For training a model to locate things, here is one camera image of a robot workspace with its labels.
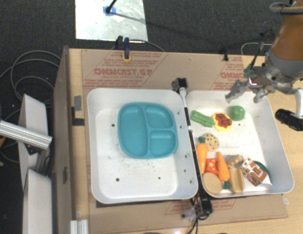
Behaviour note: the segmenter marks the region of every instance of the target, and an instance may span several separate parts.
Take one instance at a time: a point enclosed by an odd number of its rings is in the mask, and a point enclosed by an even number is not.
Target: orange toy carrot
[[[208,148],[207,148],[206,144],[203,143],[204,138],[200,137],[199,142],[200,142],[200,144],[197,146],[196,151],[197,151],[197,156],[198,156],[198,160],[199,160],[199,167],[200,167],[201,175],[203,175],[204,170],[205,170],[205,161],[206,161],[206,154],[207,154]]]
[[[221,152],[218,152],[218,170],[219,170],[220,181],[228,181],[230,179],[228,166]]]

